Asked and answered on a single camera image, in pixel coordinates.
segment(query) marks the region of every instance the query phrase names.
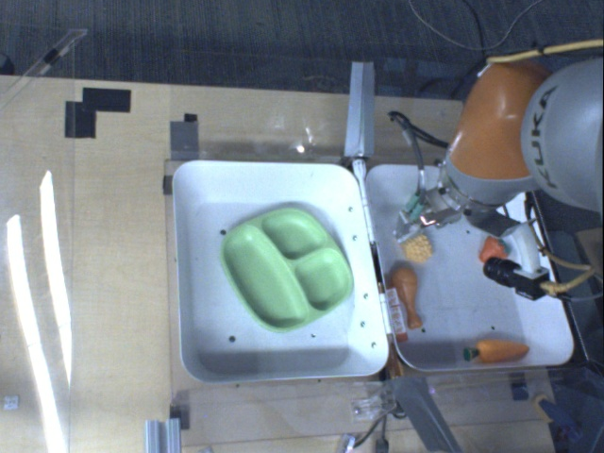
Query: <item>orange carrot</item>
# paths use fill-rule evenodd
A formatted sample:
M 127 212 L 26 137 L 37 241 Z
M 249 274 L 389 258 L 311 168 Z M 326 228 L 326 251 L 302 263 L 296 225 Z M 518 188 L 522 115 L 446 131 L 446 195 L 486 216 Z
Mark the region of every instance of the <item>orange carrot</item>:
M 529 352 L 526 344 L 514 341 L 501 341 L 498 339 L 483 339 L 476 343 L 476 347 L 463 349 L 463 358 L 471 361 L 478 357 L 481 362 L 516 361 L 524 358 Z
M 407 327 L 421 327 L 423 325 L 422 319 L 417 315 L 417 311 L 415 310 L 417 275 L 411 268 L 399 268 L 393 273 L 392 283 L 396 288 L 398 298 L 407 310 Z
M 482 246 L 482 251 L 478 256 L 482 263 L 493 257 L 498 259 L 506 259 L 508 254 L 506 253 L 506 245 L 495 237 L 487 237 Z

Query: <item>white tray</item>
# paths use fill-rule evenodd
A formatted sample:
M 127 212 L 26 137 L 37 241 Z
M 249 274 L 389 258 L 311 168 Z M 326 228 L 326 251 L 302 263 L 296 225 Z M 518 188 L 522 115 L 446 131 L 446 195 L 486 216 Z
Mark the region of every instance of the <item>white tray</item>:
M 388 343 L 356 179 L 330 164 L 191 161 L 174 176 L 180 351 L 206 382 L 362 377 Z M 220 262 L 221 230 L 268 210 L 309 211 L 343 250 L 354 290 L 343 304 L 290 332 L 258 324 Z
M 434 186 L 438 170 L 427 168 L 427 177 L 428 185 Z M 417 168 L 408 165 L 377 166 L 367 177 L 379 260 L 387 281 L 405 261 L 393 230 L 398 211 L 415 192 L 416 183 Z M 515 205 L 522 210 L 523 198 L 517 200 Z M 422 371 L 462 371 L 558 365 L 570 359 L 573 338 L 560 300 L 546 296 L 532 302 L 482 274 L 478 253 L 486 233 L 462 218 L 440 229 L 427 228 L 426 235 L 434 255 L 422 265 L 413 265 L 419 284 L 416 305 L 424 327 L 408 330 L 409 339 L 398 344 L 407 364 Z M 463 349 L 483 338 L 516 340 L 530 351 L 520 361 L 493 365 L 465 361 Z

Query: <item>green plate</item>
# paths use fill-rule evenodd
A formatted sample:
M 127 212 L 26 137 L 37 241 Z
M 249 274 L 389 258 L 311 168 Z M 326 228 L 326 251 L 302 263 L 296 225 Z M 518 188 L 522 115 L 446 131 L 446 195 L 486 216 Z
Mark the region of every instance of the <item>green plate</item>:
M 295 208 L 264 213 L 230 230 L 221 261 L 252 316 L 277 332 L 305 326 L 352 292 L 340 247 L 312 215 Z

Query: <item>dark floor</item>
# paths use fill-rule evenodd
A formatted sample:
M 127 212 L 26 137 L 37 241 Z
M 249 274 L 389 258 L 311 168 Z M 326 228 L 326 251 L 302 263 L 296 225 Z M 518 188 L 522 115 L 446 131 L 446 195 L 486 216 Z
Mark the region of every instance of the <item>dark floor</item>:
M 466 1 L 488 46 L 535 0 Z M 413 3 L 451 38 L 480 44 L 463 0 Z M 601 38 L 603 14 L 603 0 L 547 0 L 490 53 Z M 347 92 L 350 61 L 372 60 L 380 94 L 463 97 L 483 58 L 427 29 L 408 0 L 0 0 L 0 51 L 17 73 L 69 28 L 89 30 L 75 75 L 100 79 Z

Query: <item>yellow sponge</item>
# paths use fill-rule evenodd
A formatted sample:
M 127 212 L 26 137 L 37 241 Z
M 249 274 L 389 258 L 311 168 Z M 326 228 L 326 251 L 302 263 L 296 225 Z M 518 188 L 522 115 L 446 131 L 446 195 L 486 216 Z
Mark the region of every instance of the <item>yellow sponge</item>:
M 401 245 L 405 256 L 409 261 L 415 263 L 424 263 L 427 259 L 432 256 L 432 245 L 428 240 L 428 237 L 423 233 L 416 237 L 409 238 Z

